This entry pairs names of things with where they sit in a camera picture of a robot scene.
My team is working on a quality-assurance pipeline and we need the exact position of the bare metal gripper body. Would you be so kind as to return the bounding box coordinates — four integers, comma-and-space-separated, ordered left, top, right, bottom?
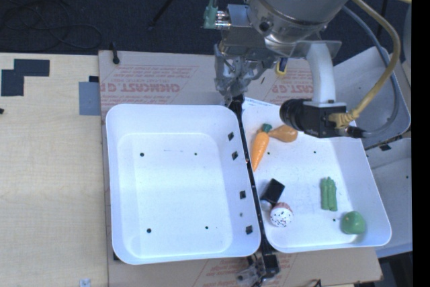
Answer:
214, 3, 305, 73

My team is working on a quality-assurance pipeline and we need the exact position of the orange carrot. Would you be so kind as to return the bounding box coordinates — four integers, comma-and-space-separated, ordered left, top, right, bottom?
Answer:
251, 123, 273, 173

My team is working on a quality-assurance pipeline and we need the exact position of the brown cardboard board red print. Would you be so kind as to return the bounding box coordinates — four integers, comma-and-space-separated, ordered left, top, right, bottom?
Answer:
97, 50, 384, 287

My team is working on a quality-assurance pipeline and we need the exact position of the white plastic tray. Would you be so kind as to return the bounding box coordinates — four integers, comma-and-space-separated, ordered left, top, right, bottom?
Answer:
105, 103, 262, 265
241, 97, 393, 254

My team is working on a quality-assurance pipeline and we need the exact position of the black bottle with white cap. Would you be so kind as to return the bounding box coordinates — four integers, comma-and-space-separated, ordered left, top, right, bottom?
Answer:
259, 177, 286, 212

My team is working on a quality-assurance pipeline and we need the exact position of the white sprinkled cupcake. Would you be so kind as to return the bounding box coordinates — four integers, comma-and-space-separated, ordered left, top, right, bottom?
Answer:
269, 202, 294, 228

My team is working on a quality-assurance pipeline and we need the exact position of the green asparagus bundle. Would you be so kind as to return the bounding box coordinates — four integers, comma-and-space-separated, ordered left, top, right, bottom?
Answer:
319, 176, 339, 212

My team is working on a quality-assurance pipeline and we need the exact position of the green pepper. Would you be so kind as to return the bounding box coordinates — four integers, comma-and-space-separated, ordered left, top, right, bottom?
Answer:
339, 210, 368, 235

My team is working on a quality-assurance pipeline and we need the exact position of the black cylinder on white bracket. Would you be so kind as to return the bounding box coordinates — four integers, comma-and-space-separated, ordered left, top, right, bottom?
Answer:
279, 40, 357, 139

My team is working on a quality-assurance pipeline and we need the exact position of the black block with thin wires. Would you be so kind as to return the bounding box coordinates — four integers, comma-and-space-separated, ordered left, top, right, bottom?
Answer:
261, 253, 282, 280

